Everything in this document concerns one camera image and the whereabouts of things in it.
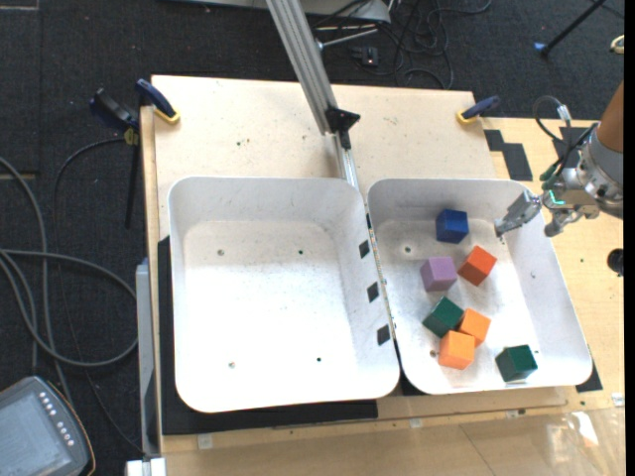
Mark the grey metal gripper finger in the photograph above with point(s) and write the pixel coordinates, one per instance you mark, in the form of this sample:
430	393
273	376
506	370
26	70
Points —
558	223
518	212

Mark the green cube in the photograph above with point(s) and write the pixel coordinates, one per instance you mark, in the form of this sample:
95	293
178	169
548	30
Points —
516	363
444	316

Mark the pale wood board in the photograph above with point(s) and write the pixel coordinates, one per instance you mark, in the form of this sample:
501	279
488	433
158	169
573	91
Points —
238	127

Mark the orange cube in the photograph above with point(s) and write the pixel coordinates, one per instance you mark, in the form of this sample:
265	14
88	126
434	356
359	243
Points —
456	350
475	324
477	265

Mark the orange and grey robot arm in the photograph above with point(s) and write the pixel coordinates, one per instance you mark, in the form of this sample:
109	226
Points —
613	122

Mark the purple cube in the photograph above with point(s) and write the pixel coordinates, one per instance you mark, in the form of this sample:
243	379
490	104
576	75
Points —
438	273

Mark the blue cube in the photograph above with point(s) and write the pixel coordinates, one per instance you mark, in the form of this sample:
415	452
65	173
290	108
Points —
452	225

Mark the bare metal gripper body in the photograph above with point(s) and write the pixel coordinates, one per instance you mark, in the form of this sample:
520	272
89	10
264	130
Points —
590	194

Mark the white plastic tray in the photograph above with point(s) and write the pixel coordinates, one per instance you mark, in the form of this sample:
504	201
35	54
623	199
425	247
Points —
541	305
268	305

